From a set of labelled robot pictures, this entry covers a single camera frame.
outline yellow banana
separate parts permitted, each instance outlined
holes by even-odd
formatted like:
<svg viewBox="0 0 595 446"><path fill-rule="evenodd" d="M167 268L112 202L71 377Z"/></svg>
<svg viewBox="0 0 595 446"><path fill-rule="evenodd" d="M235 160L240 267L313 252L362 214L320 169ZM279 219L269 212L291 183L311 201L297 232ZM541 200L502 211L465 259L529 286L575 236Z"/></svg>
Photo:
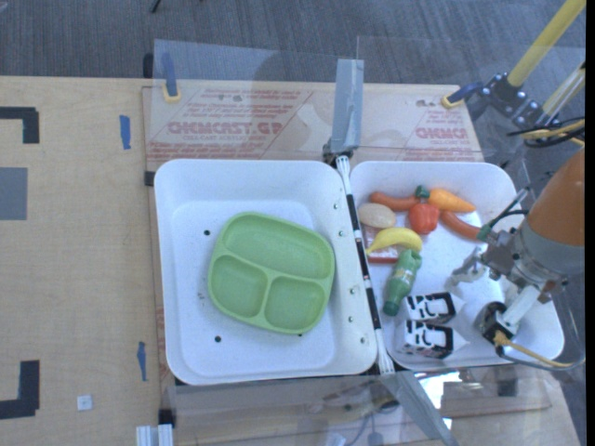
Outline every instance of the yellow banana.
<svg viewBox="0 0 595 446"><path fill-rule="evenodd" d="M369 255L373 251L386 248L394 244L420 252L422 241L419 235L409 228L385 228L377 233L376 237L372 241L372 244L370 244L365 250L365 253Z"/></svg>

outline green plate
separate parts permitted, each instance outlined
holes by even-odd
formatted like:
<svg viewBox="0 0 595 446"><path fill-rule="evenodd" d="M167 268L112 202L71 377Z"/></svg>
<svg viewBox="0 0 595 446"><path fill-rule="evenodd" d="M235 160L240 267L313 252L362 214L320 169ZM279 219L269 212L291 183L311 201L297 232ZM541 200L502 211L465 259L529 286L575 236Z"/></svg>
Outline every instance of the green plate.
<svg viewBox="0 0 595 446"><path fill-rule="evenodd" d="M335 276L335 254L313 230L245 212L218 236L208 292L225 314L285 334L309 331L322 318Z"/></svg>

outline red tomato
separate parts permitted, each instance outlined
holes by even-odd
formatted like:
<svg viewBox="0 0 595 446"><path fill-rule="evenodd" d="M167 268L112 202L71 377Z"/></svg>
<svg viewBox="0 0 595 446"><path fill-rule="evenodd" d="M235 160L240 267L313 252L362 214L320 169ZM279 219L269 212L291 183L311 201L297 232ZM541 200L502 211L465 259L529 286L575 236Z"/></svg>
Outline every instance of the red tomato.
<svg viewBox="0 0 595 446"><path fill-rule="evenodd" d="M409 208L409 225L417 234L428 234L436 230L440 208L429 203L416 203Z"/></svg>

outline green bottle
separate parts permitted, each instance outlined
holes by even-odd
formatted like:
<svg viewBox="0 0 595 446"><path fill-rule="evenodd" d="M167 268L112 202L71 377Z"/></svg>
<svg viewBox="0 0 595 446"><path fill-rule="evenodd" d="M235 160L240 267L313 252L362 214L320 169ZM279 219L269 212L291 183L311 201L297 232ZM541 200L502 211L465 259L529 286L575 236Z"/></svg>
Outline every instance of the green bottle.
<svg viewBox="0 0 595 446"><path fill-rule="evenodd" d="M396 316L399 304L409 295L416 280L417 270L421 266L421 256L417 251L406 249L399 254L394 271L387 285L387 296L382 310L388 316Z"/></svg>

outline wooden table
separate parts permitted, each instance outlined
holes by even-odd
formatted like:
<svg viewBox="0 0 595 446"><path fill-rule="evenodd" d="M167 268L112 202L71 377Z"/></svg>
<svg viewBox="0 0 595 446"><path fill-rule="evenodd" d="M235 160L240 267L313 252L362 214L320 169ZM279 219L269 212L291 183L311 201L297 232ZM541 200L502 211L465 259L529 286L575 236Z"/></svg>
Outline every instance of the wooden table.
<svg viewBox="0 0 595 446"><path fill-rule="evenodd" d="M39 115L39 140L25 131L27 143L21 119L0 119L0 168L20 174L4 187L26 194L24 213L0 216L3 446L134 444L137 426L157 423L164 365L142 97L150 86L0 78L0 107ZM0 204L17 196L2 187ZM455 420L461 444L478 434L484 444L561 444L560 435L577 444L559 385L547 385L552 408ZM497 434L481 433L485 422Z"/></svg>

